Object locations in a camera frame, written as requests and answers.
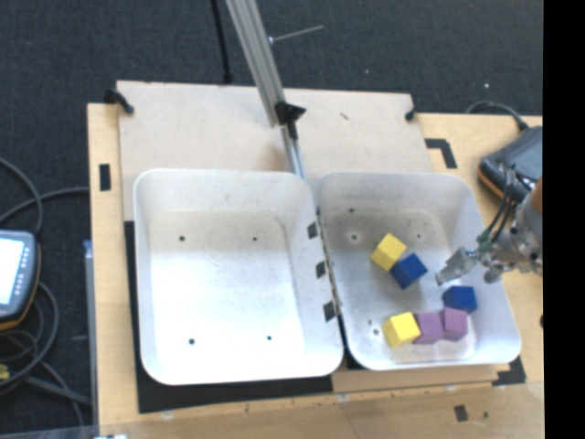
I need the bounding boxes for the yellow cube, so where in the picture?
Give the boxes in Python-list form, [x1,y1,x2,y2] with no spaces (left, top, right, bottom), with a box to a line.
[381,311,422,349]
[369,231,409,273]

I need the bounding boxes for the blue cube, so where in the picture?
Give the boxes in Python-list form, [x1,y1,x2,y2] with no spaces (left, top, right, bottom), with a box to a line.
[388,252,430,291]
[441,284,479,316]

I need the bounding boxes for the white plastic tray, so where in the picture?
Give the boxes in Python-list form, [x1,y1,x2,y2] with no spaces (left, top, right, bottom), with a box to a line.
[314,171,523,372]
[133,167,346,387]

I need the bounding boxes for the purple cube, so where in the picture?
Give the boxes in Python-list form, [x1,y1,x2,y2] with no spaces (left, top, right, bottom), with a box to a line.
[440,306,470,342]
[412,311,447,346]

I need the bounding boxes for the pale wood board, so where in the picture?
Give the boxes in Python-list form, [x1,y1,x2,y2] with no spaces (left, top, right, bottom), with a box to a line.
[115,80,502,393]

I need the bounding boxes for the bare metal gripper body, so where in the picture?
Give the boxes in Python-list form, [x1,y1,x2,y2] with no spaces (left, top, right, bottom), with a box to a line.
[473,227,544,276]

